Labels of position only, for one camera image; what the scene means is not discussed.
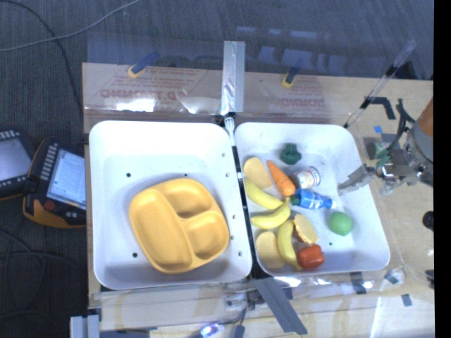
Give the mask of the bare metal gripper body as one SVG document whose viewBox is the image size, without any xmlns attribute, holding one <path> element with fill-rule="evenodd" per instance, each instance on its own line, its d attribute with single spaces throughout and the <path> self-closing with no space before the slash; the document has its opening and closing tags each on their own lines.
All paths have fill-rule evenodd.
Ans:
<svg viewBox="0 0 451 338">
<path fill-rule="evenodd" d="M 375 174 L 383 181 L 381 196 L 392 194 L 395 188 L 421 182 L 433 188 L 433 146 L 405 145 L 389 150 L 386 145 L 375 145 L 370 157 L 376 159 Z"/>
</svg>

